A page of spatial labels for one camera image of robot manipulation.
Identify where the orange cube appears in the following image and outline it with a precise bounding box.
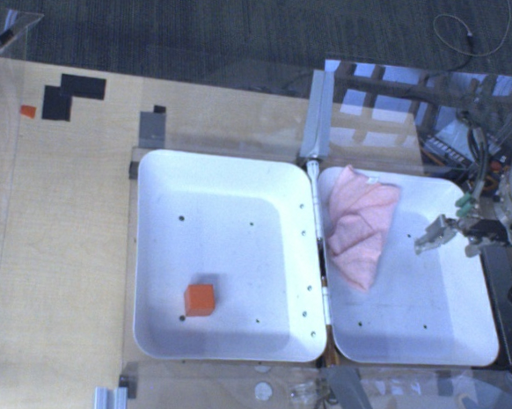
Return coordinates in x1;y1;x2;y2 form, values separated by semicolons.
181;281;219;320

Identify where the white plastic tray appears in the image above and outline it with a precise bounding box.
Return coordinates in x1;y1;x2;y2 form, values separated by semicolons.
303;164;512;376
122;147;342;373

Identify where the pink folded cloth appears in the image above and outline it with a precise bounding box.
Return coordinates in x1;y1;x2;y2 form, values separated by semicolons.
321;162;406;296

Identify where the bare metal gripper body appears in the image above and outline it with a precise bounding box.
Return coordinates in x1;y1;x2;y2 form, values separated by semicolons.
456;202;512;247

